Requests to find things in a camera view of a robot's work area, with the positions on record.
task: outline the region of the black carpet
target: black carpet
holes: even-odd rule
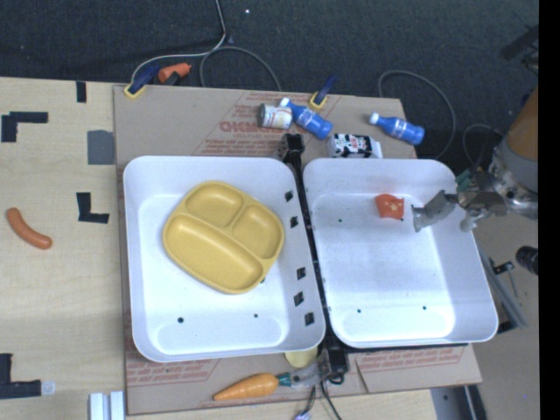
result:
[[[128,82],[146,60],[204,53],[221,38],[214,0],[2,0],[0,75]],[[456,116],[456,135],[440,160],[456,173],[506,133],[537,85],[539,0],[220,0],[227,41],[265,60],[282,90],[313,92],[336,74],[332,92],[380,96],[389,70],[435,84]],[[201,58],[183,85],[199,86]],[[160,61],[163,65],[170,61]],[[276,89],[247,54],[205,61],[215,88]],[[393,74],[382,94],[400,98],[408,119],[426,128],[420,158],[444,150],[452,112],[424,81]]]

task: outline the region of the yellow plate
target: yellow plate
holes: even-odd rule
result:
[[[228,294],[255,288],[284,244],[284,227],[258,200],[229,184],[194,187],[164,226],[164,248],[183,270]]]

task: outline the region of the toy carrot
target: toy carrot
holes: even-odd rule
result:
[[[269,396],[274,393],[278,384],[286,385],[273,374],[254,374],[218,392],[213,396],[213,399],[219,402],[251,398],[254,396]]]

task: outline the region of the white tray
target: white tray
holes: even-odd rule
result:
[[[332,329],[351,347],[479,342],[498,326],[465,212],[416,233],[411,205],[440,190],[453,173],[433,160],[321,158],[304,169],[306,196]],[[403,221],[381,218],[374,197],[404,198]]]
[[[283,223],[279,257],[264,282],[245,294],[204,285],[165,253],[165,221],[192,188],[208,180],[236,186]],[[285,164],[258,157],[139,157],[126,166],[123,183],[132,333],[146,358],[283,353],[323,339],[325,319],[296,182]]]

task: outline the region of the blue bottle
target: blue bottle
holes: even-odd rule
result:
[[[297,106],[289,98],[283,98],[280,101],[280,107],[290,108],[294,122],[311,132],[319,140],[325,140],[333,129],[331,122],[324,120],[306,106]]]
[[[415,126],[396,116],[385,117],[374,112],[369,118],[369,124],[379,126],[390,136],[410,144],[420,144],[424,139],[424,128]]]

